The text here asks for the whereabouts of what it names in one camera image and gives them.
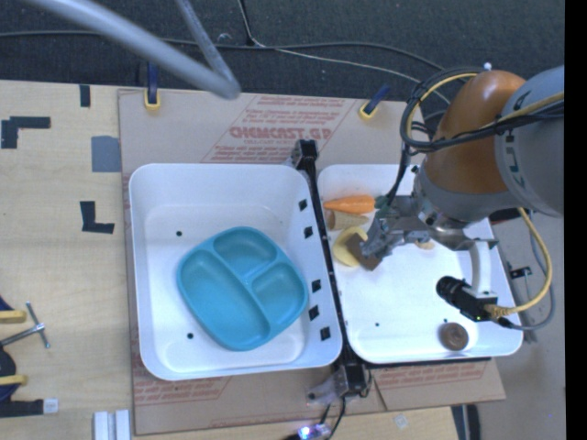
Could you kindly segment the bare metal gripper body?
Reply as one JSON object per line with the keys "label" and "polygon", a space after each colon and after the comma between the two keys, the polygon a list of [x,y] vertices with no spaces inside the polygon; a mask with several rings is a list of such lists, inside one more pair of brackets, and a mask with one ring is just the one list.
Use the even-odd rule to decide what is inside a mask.
{"label": "bare metal gripper body", "polygon": [[466,243],[466,223],[442,214],[426,197],[383,195],[375,200],[375,209],[373,220],[382,221],[383,233],[404,233],[405,244],[434,240],[447,248],[463,248]]}

